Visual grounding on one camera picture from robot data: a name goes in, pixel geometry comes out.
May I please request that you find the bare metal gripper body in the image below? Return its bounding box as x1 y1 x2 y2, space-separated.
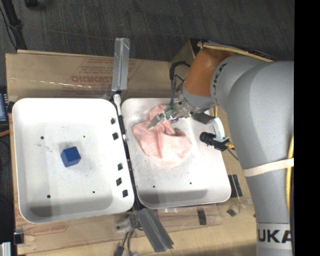
163 98 202 124

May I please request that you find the pink cloth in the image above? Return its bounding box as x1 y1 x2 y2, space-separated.
131 103 194 169

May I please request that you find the thin black and white rod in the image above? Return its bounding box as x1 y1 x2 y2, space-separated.
113 93 139 211

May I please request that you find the white plastic tray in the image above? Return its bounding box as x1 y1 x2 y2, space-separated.
11 97 136 224
120 97 232 210

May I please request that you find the blue cube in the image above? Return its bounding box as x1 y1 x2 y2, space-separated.
59 145 82 169

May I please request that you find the brown cardboard board red print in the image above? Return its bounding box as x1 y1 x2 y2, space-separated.
4 49 259 256

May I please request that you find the black cylinder on white bracket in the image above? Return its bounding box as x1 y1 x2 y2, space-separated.
193 112 236 152

